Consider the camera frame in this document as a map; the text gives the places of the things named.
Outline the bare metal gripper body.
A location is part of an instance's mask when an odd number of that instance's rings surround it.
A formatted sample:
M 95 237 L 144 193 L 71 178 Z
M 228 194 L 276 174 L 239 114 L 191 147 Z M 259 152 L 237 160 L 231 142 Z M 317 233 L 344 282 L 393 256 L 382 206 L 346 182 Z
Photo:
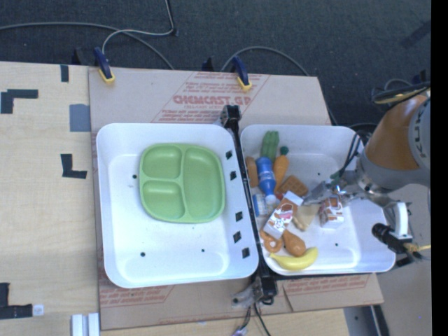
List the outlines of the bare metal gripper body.
M 364 172 L 346 170 L 336 180 L 336 191 L 342 196 L 343 205 L 354 200 L 369 200 L 379 207 L 390 207 L 396 203 L 389 190 L 378 186 Z

